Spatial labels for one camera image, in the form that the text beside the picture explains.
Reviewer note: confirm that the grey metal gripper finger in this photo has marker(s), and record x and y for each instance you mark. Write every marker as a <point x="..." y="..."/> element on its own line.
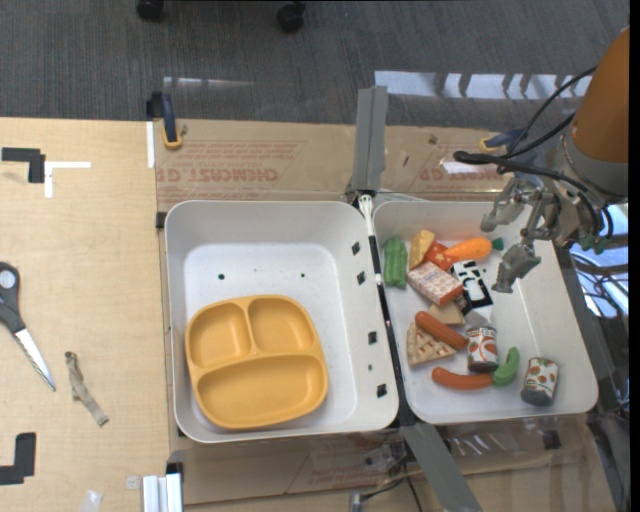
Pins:
<point x="516" y="265"/>
<point x="502" y="210"/>

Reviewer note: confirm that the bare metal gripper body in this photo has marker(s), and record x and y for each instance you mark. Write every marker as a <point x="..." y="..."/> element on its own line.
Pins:
<point x="565" y="210"/>

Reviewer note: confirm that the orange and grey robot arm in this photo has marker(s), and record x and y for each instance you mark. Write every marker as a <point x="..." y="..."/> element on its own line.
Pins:
<point x="602" y="110"/>

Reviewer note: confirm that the black and white carton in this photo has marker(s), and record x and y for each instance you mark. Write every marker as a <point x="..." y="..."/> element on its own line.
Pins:
<point x="474" y="287"/>

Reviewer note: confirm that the orange carrot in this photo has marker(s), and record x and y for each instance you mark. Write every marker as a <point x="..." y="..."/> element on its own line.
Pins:
<point x="470" y="248"/>

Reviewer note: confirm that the white plastic tray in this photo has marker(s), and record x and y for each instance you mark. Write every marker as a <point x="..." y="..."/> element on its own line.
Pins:
<point x="345" y="360"/>
<point x="545" y="320"/>

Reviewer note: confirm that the red cube with yellow star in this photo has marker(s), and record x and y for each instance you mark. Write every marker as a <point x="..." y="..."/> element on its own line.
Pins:
<point x="440" y="256"/>

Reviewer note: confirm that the pink and white carton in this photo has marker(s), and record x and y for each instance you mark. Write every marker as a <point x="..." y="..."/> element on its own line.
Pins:
<point x="434" y="283"/>

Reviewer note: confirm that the tan triangular bread slice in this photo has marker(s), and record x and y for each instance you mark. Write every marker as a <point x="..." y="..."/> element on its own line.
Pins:
<point x="447" y="314"/>

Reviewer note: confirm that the yellow cheese wedge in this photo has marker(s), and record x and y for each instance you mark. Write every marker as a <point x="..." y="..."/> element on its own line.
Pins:
<point x="419" y="245"/>

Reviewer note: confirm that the small can with tomato print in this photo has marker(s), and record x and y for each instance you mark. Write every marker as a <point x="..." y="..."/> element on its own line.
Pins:
<point x="540" y="382"/>
<point x="482" y="350"/>

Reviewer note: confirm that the orange-red sausage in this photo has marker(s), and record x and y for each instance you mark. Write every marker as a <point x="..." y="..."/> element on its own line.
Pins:
<point x="440" y="329"/>
<point x="460" y="380"/>

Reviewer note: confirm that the green curved bean pod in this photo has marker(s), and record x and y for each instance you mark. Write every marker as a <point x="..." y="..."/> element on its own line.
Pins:
<point x="507" y="370"/>

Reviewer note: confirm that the green toy pickle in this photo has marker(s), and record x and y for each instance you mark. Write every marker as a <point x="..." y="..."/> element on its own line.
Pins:
<point x="395" y="262"/>

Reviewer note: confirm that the brown cardboard board red print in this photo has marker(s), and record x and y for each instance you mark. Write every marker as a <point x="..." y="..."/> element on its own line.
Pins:
<point x="250" y="165"/>

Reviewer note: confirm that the orange divided plate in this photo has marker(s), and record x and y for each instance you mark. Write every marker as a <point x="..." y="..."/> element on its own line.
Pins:
<point x="257" y="365"/>

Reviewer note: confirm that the black caster wheel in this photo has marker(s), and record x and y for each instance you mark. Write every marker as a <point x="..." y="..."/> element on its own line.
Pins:
<point x="291" y="16"/>
<point x="150" y="9"/>

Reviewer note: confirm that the grey cloth strip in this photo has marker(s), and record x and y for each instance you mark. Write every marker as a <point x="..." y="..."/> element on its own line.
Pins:
<point x="82" y="387"/>

